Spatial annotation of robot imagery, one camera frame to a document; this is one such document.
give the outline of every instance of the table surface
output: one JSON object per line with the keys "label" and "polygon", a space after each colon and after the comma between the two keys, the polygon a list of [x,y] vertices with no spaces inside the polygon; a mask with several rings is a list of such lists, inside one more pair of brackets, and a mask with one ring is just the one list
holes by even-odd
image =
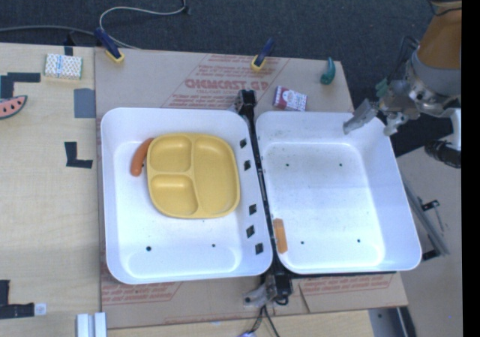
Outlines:
{"label": "table surface", "polygon": [[[48,53],[63,47],[0,44],[0,74],[42,73]],[[0,279],[10,280],[10,303],[44,302],[45,316],[1,320],[0,335],[74,335],[77,314],[101,310],[96,120],[74,117],[74,89],[95,87],[94,50],[80,81],[15,83],[28,95],[19,114],[0,121]],[[91,169],[66,167],[65,142]],[[236,336],[252,320],[109,330],[111,336]],[[272,335],[264,325],[259,337]],[[276,317],[280,335],[372,336],[368,311]]]}

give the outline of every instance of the empty white tray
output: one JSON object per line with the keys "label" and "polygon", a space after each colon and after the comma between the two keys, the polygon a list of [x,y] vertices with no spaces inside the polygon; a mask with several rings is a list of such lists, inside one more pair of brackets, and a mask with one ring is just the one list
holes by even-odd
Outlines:
{"label": "empty white tray", "polygon": [[413,269],[422,256],[383,123],[344,135],[350,113],[267,112],[256,124],[265,188],[298,274]]}
{"label": "empty white tray", "polygon": [[[101,122],[106,261],[127,284],[260,275],[272,263],[248,127],[220,110],[118,108]],[[175,132],[221,137],[232,147],[240,180],[240,203],[212,219],[167,217],[153,206],[146,171],[130,173],[141,142]]]}

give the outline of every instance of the toy watermelon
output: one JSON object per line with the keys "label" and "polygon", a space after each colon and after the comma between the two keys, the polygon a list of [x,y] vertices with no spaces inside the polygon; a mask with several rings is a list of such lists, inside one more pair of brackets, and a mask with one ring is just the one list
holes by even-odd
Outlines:
{"label": "toy watermelon", "polygon": [[26,95],[0,99],[0,119],[6,119],[17,114],[27,101]]}

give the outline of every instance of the yellow plate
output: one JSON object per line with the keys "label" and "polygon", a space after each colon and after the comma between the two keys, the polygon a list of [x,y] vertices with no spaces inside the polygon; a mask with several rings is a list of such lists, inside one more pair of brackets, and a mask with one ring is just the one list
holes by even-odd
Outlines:
{"label": "yellow plate", "polygon": [[177,218],[216,218],[240,201],[239,172],[230,145],[195,133],[155,138],[147,153],[148,191],[154,206]]}

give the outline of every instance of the dark floor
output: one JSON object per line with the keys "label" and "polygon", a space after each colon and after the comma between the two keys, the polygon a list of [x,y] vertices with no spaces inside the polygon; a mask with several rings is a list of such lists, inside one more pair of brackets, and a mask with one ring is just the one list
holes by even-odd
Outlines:
{"label": "dark floor", "polygon": [[[58,29],[2,28],[71,26],[90,32],[114,6],[174,11],[181,0],[0,0],[0,41],[63,44]],[[420,39],[432,13],[425,0],[187,0],[190,15],[155,17],[116,11],[105,17],[112,36],[135,47],[252,55],[269,37],[275,56],[341,61],[354,106],[374,97],[374,85],[389,74],[403,36]],[[89,35],[76,44],[93,46]],[[392,143],[397,155],[451,132],[447,119],[421,117],[403,126]]]}

